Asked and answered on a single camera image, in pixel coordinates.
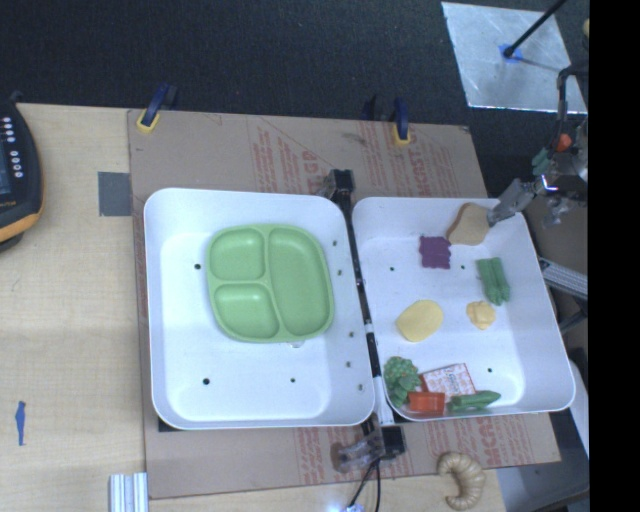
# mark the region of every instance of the toy food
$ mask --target toy food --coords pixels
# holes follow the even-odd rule
[[[483,300],[467,304],[467,316],[471,323],[483,331],[496,321],[496,310]]]
[[[422,341],[438,330],[444,319],[440,305],[432,300],[419,300],[405,309],[396,326],[409,341]]]
[[[498,400],[502,395],[495,391],[478,391],[473,395],[457,395],[451,397],[447,404],[450,411],[462,411],[465,409],[484,409],[487,405]]]
[[[431,412],[442,414],[444,412],[444,393],[431,393],[429,391],[409,391],[409,410],[414,412]]]
[[[445,402],[454,395],[473,395],[476,388],[465,363],[455,363],[419,375],[424,391],[444,393]]]
[[[407,401],[409,392],[414,391],[421,384],[418,368],[410,359],[400,356],[393,356],[387,360],[383,378],[389,399],[396,407],[401,407]]]
[[[442,236],[421,236],[420,254],[425,268],[451,268],[451,243]]]
[[[485,474],[482,466],[464,453],[447,452],[438,460],[438,474],[453,473],[460,486],[458,496],[447,496],[446,501],[454,510],[473,508],[482,496]]]
[[[475,203],[464,203],[446,237],[451,244],[479,245],[488,232],[487,209]]]
[[[507,283],[500,258],[476,260],[476,266],[482,279],[484,294],[493,304],[500,305],[511,298],[511,287]]]

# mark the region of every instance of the yellow food item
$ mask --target yellow food item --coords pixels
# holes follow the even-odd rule
[[[489,232],[487,209],[475,203],[465,203],[447,230],[447,240],[451,245],[479,245]]]
[[[471,323],[483,331],[496,321],[496,310],[483,300],[467,304],[467,315]]]
[[[409,341],[422,341],[438,330],[444,319],[442,308],[432,300],[419,300],[405,309],[396,326]]]
[[[460,494],[445,498],[453,510],[469,510],[480,501],[486,476],[477,460],[465,453],[447,452],[438,460],[437,471],[441,476],[453,473],[458,481]]]

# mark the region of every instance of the divided plate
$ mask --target divided plate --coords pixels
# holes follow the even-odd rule
[[[302,342],[333,320],[324,251],[311,233],[285,224],[227,228],[207,248],[209,297],[231,337]]]

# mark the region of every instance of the wooden table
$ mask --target wooden table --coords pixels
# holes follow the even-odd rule
[[[47,189],[40,221],[0,253],[0,510],[102,512],[110,475],[145,470],[132,222],[98,209],[98,173],[129,172],[127,111],[19,109]],[[486,474],[474,511],[505,510],[496,472]],[[151,501],[149,510],[339,511],[357,487]],[[358,500],[367,510],[375,487],[370,482]],[[380,509],[448,511],[444,497],[457,492],[452,477],[385,479]]]

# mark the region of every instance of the white tray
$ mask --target white tray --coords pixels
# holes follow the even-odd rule
[[[322,246],[334,317],[295,343],[235,341],[210,306],[204,254],[219,230],[306,229]],[[163,189],[144,208],[152,398],[179,429],[355,425],[374,389],[344,216],[317,196]]]
[[[421,265],[419,238],[444,236],[466,202],[493,207],[494,199],[367,198],[353,212],[358,253],[381,366],[392,356],[411,359],[420,372],[466,363],[477,390],[502,396],[489,408],[407,419],[519,414],[562,410],[575,383],[547,288],[522,214],[499,222],[478,246],[452,245],[451,268]],[[494,306],[497,319],[481,331],[466,315],[469,302],[486,300],[475,260],[500,257],[511,299]],[[431,299],[444,312],[441,327],[412,343],[395,321],[417,300]]]

